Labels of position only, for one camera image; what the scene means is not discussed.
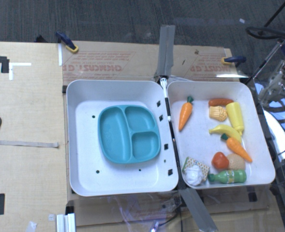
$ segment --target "red tomato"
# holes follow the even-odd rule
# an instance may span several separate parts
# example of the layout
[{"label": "red tomato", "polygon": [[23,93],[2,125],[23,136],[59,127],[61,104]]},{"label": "red tomato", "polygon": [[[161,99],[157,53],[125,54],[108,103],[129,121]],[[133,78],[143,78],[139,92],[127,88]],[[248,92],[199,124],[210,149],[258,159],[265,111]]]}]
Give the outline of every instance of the red tomato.
[{"label": "red tomato", "polygon": [[216,169],[226,169],[228,168],[229,160],[222,152],[217,152],[213,156],[211,163]]}]

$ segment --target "bottle cap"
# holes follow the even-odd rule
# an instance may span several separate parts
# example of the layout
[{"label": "bottle cap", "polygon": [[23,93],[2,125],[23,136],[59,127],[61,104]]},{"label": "bottle cap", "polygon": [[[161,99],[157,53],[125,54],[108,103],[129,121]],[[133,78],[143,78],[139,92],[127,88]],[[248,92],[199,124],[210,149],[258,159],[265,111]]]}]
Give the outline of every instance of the bottle cap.
[{"label": "bottle cap", "polygon": [[208,175],[208,180],[209,180],[210,182],[213,182],[213,181],[214,181],[214,174],[209,174],[209,175]]}]

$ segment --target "yellow banana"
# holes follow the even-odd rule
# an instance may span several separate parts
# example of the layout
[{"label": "yellow banana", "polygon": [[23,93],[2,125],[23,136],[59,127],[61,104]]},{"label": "yellow banana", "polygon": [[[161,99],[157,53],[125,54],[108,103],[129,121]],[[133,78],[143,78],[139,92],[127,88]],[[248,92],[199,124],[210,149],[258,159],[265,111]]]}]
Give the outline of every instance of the yellow banana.
[{"label": "yellow banana", "polygon": [[239,143],[241,143],[241,136],[239,132],[236,129],[232,128],[231,126],[228,126],[225,124],[221,124],[221,125],[214,127],[213,129],[209,129],[209,133],[210,134],[211,133],[219,133],[219,134],[225,133],[229,137],[233,137],[237,139]]}]

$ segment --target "mustard bottle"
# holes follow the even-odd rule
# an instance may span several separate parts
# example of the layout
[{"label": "mustard bottle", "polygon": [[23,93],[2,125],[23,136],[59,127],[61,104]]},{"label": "mustard bottle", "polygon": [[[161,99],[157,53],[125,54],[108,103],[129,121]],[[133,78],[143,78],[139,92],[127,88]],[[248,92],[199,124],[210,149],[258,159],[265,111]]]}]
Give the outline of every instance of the mustard bottle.
[{"label": "mustard bottle", "polygon": [[226,105],[226,111],[232,127],[242,136],[244,123],[239,102],[232,102]]}]

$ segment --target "crumpled white plastic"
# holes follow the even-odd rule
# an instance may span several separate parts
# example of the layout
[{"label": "crumpled white plastic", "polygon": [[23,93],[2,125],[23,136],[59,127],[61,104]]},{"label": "crumpled white plastic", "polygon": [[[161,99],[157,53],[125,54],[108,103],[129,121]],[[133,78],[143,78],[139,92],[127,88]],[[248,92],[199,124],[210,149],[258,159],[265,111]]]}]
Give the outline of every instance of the crumpled white plastic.
[{"label": "crumpled white plastic", "polygon": [[185,170],[185,178],[190,185],[198,186],[202,182],[204,175],[200,167],[194,165],[193,167],[187,168]]}]

